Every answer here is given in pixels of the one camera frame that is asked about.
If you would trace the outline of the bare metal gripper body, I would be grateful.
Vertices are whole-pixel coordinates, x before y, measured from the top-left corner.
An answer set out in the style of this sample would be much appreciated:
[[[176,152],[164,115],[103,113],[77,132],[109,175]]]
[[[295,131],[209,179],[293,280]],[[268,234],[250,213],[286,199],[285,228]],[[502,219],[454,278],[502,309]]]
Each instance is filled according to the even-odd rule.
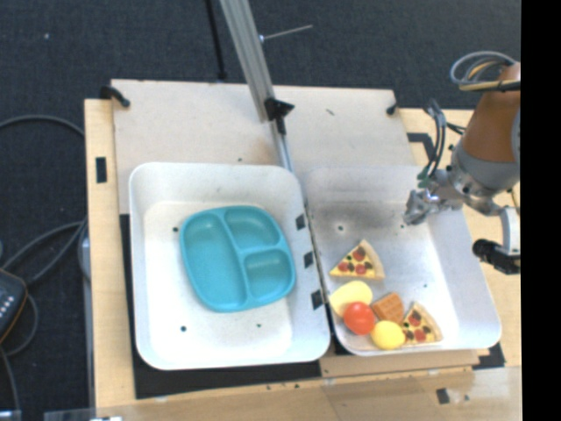
[[[461,168],[438,169],[430,181],[430,201],[441,211],[468,206],[484,216],[497,216],[501,207],[495,195]]]

